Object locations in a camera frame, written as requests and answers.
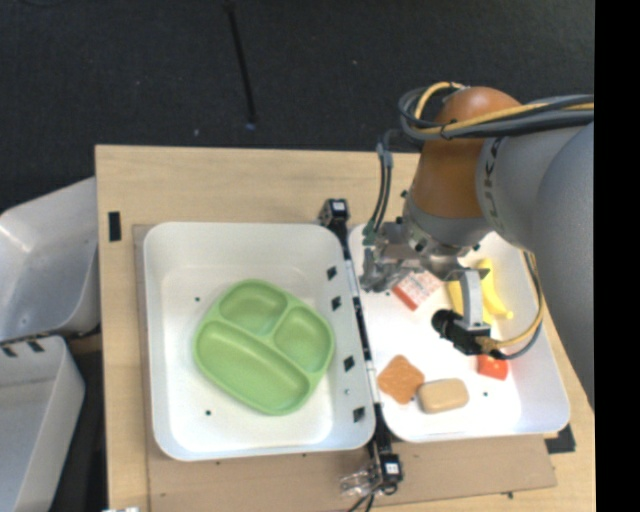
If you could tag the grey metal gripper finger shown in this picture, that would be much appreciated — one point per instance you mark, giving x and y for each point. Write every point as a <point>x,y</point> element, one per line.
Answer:
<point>391,277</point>
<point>371,272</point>

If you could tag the green divided plate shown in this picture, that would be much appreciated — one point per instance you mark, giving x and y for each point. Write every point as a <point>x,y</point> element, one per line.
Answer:
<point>250,360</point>

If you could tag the pale wood board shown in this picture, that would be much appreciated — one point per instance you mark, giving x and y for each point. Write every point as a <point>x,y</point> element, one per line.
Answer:
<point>225,185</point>

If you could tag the white plastic tray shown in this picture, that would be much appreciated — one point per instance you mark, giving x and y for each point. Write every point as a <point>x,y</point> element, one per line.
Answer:
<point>430,425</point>
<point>190,400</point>

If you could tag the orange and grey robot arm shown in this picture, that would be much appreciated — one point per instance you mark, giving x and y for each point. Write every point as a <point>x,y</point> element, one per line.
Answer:
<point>545,200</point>

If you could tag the black cylinder on white bracket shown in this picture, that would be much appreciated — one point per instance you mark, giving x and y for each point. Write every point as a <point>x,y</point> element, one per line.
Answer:
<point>467,330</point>

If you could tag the red and white carton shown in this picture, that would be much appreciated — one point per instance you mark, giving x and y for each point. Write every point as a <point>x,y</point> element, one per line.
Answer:
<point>417,292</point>

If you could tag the red cube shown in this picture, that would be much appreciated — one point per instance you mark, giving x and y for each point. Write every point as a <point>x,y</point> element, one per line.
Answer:
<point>494,369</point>

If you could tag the beige bread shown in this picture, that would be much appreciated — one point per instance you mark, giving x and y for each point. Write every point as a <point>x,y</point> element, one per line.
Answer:
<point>442,396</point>

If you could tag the yellow banana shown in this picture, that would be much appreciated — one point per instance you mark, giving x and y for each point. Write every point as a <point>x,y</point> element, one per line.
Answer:
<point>492,300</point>

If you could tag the orange square biscuit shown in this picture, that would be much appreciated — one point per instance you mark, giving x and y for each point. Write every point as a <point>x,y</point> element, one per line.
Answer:
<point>399,380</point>

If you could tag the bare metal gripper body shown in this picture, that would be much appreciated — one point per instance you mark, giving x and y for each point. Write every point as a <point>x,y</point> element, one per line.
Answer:
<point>425,257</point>

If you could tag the thin black and white rod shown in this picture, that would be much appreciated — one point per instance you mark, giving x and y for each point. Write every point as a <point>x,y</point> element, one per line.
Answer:
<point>361,320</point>

